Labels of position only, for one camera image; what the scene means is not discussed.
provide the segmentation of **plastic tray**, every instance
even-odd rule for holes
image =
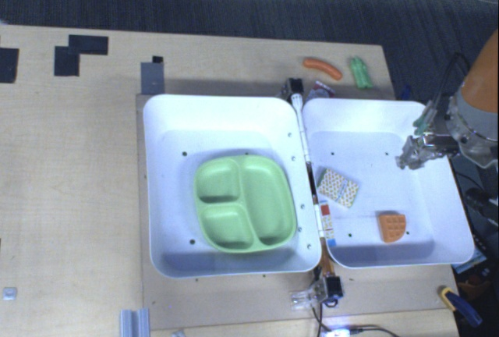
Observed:
[[[217,158],[202,164],[194,181],[204,237],[229,253],[270,250],[296,232],[296,213],[281,167],[261,155]]]

